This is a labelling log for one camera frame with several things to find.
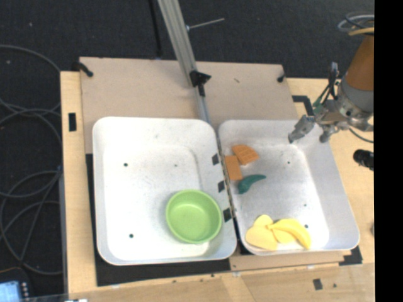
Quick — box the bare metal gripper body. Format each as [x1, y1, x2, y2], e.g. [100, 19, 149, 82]
[314, 100, 375, 132]

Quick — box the white plastic tray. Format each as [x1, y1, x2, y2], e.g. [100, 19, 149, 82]
[217, 118, 361, 257]
[91, 115, 238, 267]

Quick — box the orange waffle biscuit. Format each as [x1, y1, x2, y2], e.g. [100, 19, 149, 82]
[231, 144, 260, 166]

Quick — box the dark green chili pepper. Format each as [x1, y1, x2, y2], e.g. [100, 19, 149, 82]
[237, 174, 268, 195]

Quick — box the orange square cracker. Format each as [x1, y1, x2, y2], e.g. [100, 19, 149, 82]
[224, 155, 244, 182]

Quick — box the thin black and white rod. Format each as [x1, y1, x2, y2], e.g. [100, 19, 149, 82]
[217, 135, 237, 221]

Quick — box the yellow banana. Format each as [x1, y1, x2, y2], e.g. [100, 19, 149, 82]
[267, 218, 313, 251]

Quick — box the small pale yellow chip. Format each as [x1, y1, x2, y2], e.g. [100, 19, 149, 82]
[272, 228, 298, 245]

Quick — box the large pale yellow chip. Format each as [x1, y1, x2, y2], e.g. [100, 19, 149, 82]
[245, 214, 279, 252]

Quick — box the light green bowl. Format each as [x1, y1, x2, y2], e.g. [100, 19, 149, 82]
[165, 189, 224, 245]

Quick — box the brown cardboard board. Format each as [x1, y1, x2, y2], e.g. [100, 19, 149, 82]
[78, 56, 354, 272]

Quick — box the black cylinder on white bracket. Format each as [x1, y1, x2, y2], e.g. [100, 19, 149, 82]
[353, 148, 375, 171]

